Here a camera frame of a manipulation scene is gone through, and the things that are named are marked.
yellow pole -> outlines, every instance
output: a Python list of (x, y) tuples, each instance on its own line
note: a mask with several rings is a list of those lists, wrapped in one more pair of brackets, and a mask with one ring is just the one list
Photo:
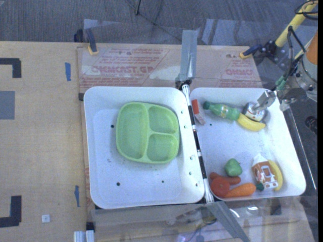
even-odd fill
[[(314, 7), (316, 6), (316, 4), (313, 5), (308, 5), (307, 6), (307, 12), (310, 12), (314, 9)], [(302, 24), (302, 22), (305, 20), (306, 18), (302, 15), (302, 14), (297, 14), (292, 21), (288, 24), (288, 26), (293, 26), (293, 30), (295, 31), (299, 25)], [(286, 27), (286, 29), (282, 32), (282, 34), (276, 39), (275, 41), (275, 45), (277, 47), (283, 47), (284, 44), (287, 41), (287, 33), (288, 33), (288, 26)]]

dark floor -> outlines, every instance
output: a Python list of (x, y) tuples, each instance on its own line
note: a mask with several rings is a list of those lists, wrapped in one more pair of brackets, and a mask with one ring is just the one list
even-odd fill
[[(74, 42), (78, 29), (99, 23), (105, 26), (95, 30), (97, 42), (180, 44), (181, 29), (195, 29), (199, 44), (253, 46), (275, 40), (306, 0), (142, 0), (135, 15), (137, 1), (0, 0), (0, 40)], [(305, 20), (296, 33), (306, 44), (317, 28), (317, 21)], [(258, 70), (264, 84), (282, 74), (270, 60)], [(293, 139), (307, 180), (304, 196), (316, 197), (308, 214), (317, 220), (317, 135), (305, 125), (308, 116), (317, 117), (317, 103), (297, 102), (292, 114), (296, 125), (288, 121), (297, 131)], [(313, 233), (318, 240), (315, 221)]]

